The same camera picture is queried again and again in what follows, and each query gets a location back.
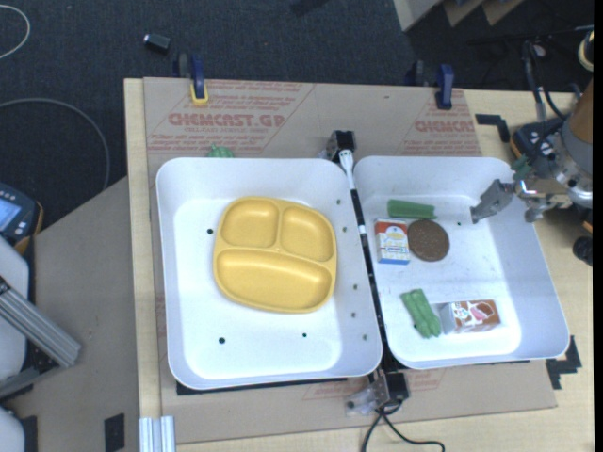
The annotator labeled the brown and white carton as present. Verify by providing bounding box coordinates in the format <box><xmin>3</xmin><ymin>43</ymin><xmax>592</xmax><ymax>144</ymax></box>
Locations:
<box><xmin>437</xmin><ymin>299</ymin><xmax>504</xmax><ymax>335</ymax></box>

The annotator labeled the green asparagus bundle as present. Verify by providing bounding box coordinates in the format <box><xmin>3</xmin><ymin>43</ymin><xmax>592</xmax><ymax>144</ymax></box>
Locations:
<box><xmin>399</xmin><ymin>288</ymin><xmax>443</xmax><ymax>340</ymax></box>

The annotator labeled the yellow divided plate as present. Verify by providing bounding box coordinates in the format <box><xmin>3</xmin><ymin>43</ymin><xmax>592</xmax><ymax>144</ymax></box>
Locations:
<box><xmin>212</xmin><ymin>196</ymin><xmax>339</xmax><ymax>315</ymax></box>

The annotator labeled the thin black and white rod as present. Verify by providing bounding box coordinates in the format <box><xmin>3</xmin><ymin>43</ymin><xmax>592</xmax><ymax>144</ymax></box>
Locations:
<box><xmin>338</xmin><ymin>150</ymin><xmax>386</xmax><ymax>372</ymax></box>

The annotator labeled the brown round biscuit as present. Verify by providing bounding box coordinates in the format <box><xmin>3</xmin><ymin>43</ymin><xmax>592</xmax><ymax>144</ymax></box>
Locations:
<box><xmin>406</xmin><ymin>218</ymin><xmax>451</xmax><ymax>264</ymax></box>

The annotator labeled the brown cardboard board, red print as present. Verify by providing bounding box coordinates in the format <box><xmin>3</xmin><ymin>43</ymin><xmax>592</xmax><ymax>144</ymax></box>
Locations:
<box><xmin>142</xmin><ymin>76</ymin><xmax>560</xmax><ymax>445</ymax></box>

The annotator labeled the black block with thin wires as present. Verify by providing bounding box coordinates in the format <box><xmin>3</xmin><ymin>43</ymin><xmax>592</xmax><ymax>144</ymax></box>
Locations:
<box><xmin>345</xmin><ymin>369</ymin><xmax>412</xmax><ymax>417</ymax></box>
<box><xmin>318</xmin><ymin>129</ymin><xmax>358</xmax><ymax>162</ymax></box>

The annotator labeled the white plastic tray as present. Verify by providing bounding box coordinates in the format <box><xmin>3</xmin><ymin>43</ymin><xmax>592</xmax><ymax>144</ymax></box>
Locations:
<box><xmin>155</xmin><ymin>156</ymin><xmax>384</xmax><ymax>392</ymax></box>
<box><xmin>351</xmin><ymin>153</ymin><xmax>572</xmax><ymax>371</ymax></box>

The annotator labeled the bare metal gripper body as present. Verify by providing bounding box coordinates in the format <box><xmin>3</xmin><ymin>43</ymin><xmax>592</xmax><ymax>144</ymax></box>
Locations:
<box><xmin>513</xmin><ymin>167</ymin><xmax>595</xmax><ymax>210</ymax></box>

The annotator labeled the green celery stick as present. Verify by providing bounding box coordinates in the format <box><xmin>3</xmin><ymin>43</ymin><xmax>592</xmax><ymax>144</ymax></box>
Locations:
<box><xmin>386</xmin><ymin>198</ymin><xmax>439</xmax><ymax>221</ymax></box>

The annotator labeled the white and red carton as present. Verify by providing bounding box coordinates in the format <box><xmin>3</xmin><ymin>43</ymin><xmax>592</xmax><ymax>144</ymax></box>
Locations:
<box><xmin>373</xmin><ymin>218</ymin><xmax>412</xmax><ymax>266</ymax></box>

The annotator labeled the small black box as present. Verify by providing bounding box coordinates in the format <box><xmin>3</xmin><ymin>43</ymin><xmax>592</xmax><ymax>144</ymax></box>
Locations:
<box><xmin>142</xmin><ymin>32</ymin><xmax>172</xmax><ymax>57</ymax></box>

